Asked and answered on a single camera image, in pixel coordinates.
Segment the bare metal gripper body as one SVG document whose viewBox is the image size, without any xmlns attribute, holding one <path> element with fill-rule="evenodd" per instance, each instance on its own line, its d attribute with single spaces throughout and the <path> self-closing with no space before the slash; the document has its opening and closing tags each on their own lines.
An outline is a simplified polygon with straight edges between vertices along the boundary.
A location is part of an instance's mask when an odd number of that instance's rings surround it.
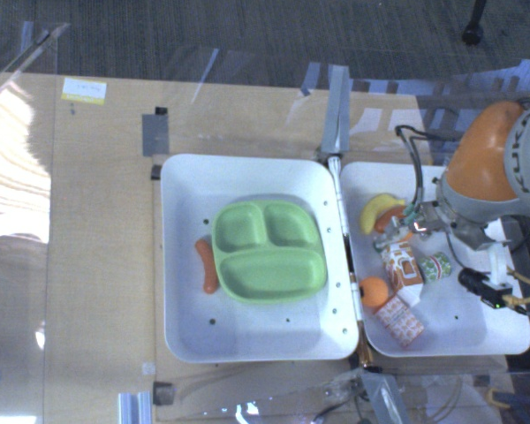
<svg viewBox="0 0 530 424">
<path fill-rule="evenodd" d="M 451 221 L 443 213 L 438 200 L 409 204 L 404 211 L 402 224 L 413 234 L 429 236 L 435 232 L 447 232 Z"/>
</svg>

